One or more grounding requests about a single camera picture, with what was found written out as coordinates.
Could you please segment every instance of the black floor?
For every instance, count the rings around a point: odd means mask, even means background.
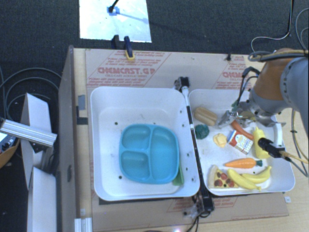
[[[309,0],[295,0],[291,37],[281,41],[257,40],[255,50],[282,47],[300,49],[295,34],[297,14]],[[136,50],[249,54],[256,36],[281,37],[287,32],[290,0],[147,0],[152,43],[133,43]],[[308,12],[298,22],[298,31],[308,27]],[[308,31],[304,33],[308,46]],[[0,0],[0,66],[4,80],[27,68],[47,68],[61,75],[68,46],[110,48],[109,41],[79,38],[79,0]],[[44,77],[59,85],[59,79],[44,71],[25,71],[5,85]],[[52,123],[57,131],[57,94],[41,80],[23,81],[12,89],[8,103],[25,92],[50,98]],[[4,116],[0,90],[0,116]],[[14,101],[9,113],[21,116],[23,98]],[[27,224],[27,189],[22,160],[15,154],[12,165],[0,169],[0,231],[24,232]]]

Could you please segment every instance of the mustard bottle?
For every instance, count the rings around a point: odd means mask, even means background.
[[[259,159],[267,159],[270,157],[267,151],[263,150],[259,144],[257,143],[260,138],[264,137],[265,134],[263,130],[259,129],[258,127],[255,127],[255,131],[253,132],[253,137],[254,137],[254,148],[255,148],[255,155]]]

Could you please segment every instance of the orange object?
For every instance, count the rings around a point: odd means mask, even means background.
[[[252,134],[246,132],[241,126],[239,123],[237,123],[236,120],[234,120],[232,123],[231,123],[231,126],[237,130],[239,133],[241,133],[242,135],[244,135],[245,137],[249,138],[250,140],[253,141],[254,137]]]
[[[241,158],[225,164],[226,167],[230,168],[253,168],[255,165],[262,167],[262,161],[256,161],[253,158]]]

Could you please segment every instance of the green object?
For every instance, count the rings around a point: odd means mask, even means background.
[[[195,126],[195,135],[197,136],[197,139],[203,139],[208,136],[209,134],[209,128],[207,125],[197,125]]]
[[[263,161],[262,160],[257,160],[256,165],[262,167],[263,166]]]
[[[173,179],[172,183],[173,183],[174,186],[181,186],[184,183],[183,171],[182,171],[182,168],[180,166],[180,163],[179,163],[179,169],[178,169],[177,176],[176,176],[175,179]]]

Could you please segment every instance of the blue clamp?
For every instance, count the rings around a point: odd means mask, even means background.
[[[125,36],[124,41],[125,41],[124,49],[125,49],[125,53],[126,53],[126,58],[128,60],[134,60],[135,56],[133,54],[132,44],[131,44],[129,36]]]

